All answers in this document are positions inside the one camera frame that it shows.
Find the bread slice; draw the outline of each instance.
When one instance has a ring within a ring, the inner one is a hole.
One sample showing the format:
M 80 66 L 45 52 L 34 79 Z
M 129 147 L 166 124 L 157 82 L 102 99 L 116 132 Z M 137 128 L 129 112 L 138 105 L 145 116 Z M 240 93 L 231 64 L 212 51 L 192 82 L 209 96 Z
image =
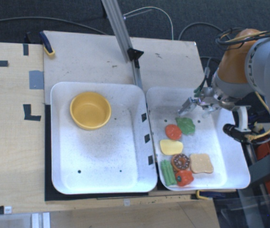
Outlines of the bread slice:
M 212 173 L 213 165 L 208 154 L 191 154 L 191 171 L 197 173 Z

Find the toy donut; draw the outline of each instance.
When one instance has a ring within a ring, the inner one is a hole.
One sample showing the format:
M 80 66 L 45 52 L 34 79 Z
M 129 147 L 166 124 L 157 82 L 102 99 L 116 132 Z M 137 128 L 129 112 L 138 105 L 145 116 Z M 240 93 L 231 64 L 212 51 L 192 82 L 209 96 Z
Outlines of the toy donut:
M 190 167 L 190 159 L 185 154 L 176 154 L 171 159 L 174 171 L 186 170 Z

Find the white cable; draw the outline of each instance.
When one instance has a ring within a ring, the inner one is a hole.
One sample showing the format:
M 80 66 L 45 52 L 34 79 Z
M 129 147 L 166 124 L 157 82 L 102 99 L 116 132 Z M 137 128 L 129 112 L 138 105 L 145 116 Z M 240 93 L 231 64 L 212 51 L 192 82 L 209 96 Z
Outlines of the white cable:
M 131 14 L 131 13 L 134 13 L 134 12 L 137 12 L 137 11 L 140 11 L 140 10 L 144 10 L 144 9 L 156 9 L 156 10 L 160 10 L 161 12 L 163 12 L 168 17 L 168 19 L 170 21 L 170 24 L 171 24 L 172 40 L 174 40 L 174 32 L 173 32 L 173 23 L 172 23 L 172 20 L 171 20 L 170 16 L 165 11 L 163 11 L 160 8 L 150 7 L 150 6 L 149 7 L 143 7 L 143 8 L 135 9 L 135 10 L 133 10 L 131 12 L 125 13 L 123 16 L 126 17 L 126 15 L 128 15 L 128 14 Z

